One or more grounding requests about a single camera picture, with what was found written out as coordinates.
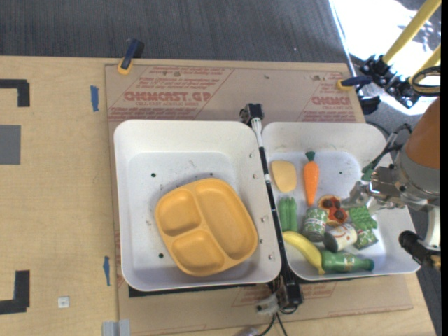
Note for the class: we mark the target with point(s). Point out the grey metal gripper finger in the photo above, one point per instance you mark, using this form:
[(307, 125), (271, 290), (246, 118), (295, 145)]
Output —
[(373, 208), (357, 192)]

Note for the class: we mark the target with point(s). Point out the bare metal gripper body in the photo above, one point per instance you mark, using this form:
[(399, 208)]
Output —
[(386, 184)]

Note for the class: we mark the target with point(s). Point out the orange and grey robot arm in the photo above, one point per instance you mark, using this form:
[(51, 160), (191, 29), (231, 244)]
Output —
[(423, 142)]

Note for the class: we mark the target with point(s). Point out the green grapes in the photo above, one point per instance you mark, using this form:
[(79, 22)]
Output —
[(362, 217)]

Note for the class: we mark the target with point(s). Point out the pizza slice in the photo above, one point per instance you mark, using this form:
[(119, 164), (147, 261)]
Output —
[(332, 205)]

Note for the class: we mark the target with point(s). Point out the green packet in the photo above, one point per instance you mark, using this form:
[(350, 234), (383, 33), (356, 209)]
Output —
[(367, 239)]

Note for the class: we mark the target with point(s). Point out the white can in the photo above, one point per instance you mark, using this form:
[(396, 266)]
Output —
[(341, 238)]

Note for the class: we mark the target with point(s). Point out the orange carrot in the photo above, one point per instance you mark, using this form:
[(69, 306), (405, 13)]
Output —
[(311, 180)]

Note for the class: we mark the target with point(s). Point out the green can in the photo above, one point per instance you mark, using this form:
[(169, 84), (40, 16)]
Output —
[(314, 222)]

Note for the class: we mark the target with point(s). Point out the green bottle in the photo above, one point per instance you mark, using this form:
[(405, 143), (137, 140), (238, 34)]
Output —
[(341, 262)]

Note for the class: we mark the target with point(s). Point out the white plastic tray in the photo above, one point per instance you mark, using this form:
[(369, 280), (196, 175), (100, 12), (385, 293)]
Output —
[(325, 136), (189, 142)]

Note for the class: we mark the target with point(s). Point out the green bean bundle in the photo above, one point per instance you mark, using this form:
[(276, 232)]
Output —
[(288, 215)]

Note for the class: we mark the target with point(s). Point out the pale yellow bread slice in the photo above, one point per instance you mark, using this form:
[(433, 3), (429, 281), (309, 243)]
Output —
[(283, 175)]

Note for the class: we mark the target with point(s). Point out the yellow banana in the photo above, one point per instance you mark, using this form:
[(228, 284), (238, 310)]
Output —
[(304, 247)]

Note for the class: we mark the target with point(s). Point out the thin black and white rod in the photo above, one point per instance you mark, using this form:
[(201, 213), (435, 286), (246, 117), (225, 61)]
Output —
[(266, 173)]

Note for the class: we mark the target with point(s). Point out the orange divided plate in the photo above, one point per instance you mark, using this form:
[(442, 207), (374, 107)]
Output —
[(210, 222)]

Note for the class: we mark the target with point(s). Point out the small white square tile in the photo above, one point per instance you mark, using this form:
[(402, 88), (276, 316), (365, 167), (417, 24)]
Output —
[(63, 302)]

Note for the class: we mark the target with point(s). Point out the black cylinder on white bracket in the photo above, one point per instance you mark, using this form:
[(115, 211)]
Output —
[(414, 245)]

